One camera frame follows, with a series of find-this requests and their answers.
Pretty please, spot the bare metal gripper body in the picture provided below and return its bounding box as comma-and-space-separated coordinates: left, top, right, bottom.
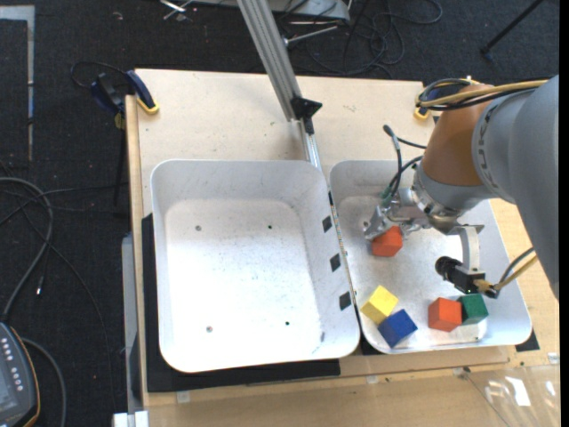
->
377, 188, 464, 236

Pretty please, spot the orange cube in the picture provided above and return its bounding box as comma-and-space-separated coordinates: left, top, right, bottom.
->
428, 296, 464, 334
371, 225, 405, 258

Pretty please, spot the white plastic tray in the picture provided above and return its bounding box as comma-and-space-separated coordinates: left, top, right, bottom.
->
329, 159, 533, 356
149, 158, 362, 374

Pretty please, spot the yellow cube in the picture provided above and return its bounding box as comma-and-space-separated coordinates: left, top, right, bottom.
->
359, 285, 400, 326

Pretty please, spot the blue cube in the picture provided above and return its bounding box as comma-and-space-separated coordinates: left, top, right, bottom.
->
377, 308, 419, 350

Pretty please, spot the green cube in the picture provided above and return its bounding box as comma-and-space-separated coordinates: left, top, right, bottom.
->
457, 293, 490, 326

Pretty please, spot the pale wood board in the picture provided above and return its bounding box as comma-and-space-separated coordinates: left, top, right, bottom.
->
125, 68, 560, 409

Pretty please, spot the black cylinder on white bracket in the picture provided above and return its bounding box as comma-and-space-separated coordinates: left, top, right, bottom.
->
434, 223, 488, 295

